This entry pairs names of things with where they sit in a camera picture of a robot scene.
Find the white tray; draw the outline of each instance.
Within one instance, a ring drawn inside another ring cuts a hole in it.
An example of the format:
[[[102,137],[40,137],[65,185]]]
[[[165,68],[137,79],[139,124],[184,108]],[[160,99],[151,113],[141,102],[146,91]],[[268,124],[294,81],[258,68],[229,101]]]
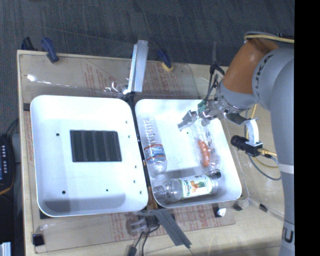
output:
[[[141,99],[135,105],[137,119],[145,114],[156,119],[167,157],[165,176],[168,179],[199,175],[205,172],[199,161],[191,129],[189,127],[182,131],[178,129],[178,123],[182,122],[187,111],[197,110],[199,102],[199,99]],[[217,152],[221,157],[222,177],[218,180],[221,189],[216,195],[193,197],[171,204],[157,201],[159,205],[166,208],[195,206],[234,201],[241,196],[241,183],[220,120],[217,118],[212,120],[208,129],[213,135]],[[152,188],[159,184],[152,177],[150,181]]]
[[[135,212],[148,192],[132,111],[120,99],[41,95],[30,105],[37,202],[48,216]],[[121,161],[73,162],[70,130],[117,131]]]

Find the clear plastic bottle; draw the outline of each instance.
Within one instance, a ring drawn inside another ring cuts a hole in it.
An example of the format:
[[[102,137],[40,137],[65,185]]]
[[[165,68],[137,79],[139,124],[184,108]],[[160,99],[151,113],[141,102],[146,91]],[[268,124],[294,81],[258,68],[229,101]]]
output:
[[[219,190],[218,179],[221,177],[219,170],[211,170],[204,174],[165,180],[162,185],[153,188],[154,197],[167,204],[180,200],[214,195]]]
[[[162,144],[161,136],[154,117],[142,116],[138,118],[140,140],[148,172],[151,177],[162,176],[167,170],[167,157]]]
[[[220,169],[221,158],[217,153],[217,147],[208,127],[203,126],[201,120],[198,119],[190,128],[202,166],[207,170]]]

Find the plastic bottle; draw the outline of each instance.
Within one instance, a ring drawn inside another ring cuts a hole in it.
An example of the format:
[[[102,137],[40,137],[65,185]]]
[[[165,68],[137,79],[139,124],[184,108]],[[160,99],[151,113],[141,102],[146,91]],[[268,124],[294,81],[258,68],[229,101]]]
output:
[[[153,188],[153,194],[157,200],[167,204],[193,197],[214,195],[219,190],[220,177],[220,171],[211,170],[200,175],[167,179],[162,185]]]
[[[149,175],[153,178],[163,178],[168,161],[156,120],[151,116],[143,116],[138,120],[140,139]]]
[[[221,158],[208,127],[203,126],[201,120],[198,119],[190,128],[201,165],[208,170],[219,169]]]

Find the black device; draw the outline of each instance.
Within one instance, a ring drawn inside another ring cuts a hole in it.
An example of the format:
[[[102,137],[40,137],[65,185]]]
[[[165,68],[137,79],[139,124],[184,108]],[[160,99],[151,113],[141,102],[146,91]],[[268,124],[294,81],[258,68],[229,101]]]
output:
[[[8,192],[15,176],[15,161],[12,146],[6,137],[0,137],[0,195]]]

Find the bottle label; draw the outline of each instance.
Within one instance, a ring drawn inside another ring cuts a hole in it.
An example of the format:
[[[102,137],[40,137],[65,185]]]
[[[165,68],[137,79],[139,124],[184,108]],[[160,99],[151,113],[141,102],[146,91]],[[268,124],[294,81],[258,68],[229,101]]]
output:
[[[211,179],[206,174],[183,177],[179,178],[179,180],[182,185],[184,199],[208,195],[212,191]]]
[[[145,160],[154,160],[156,161],[159,158],[165,158],[164,146],[161,144],[153,144],[145,147],[144,149]]]

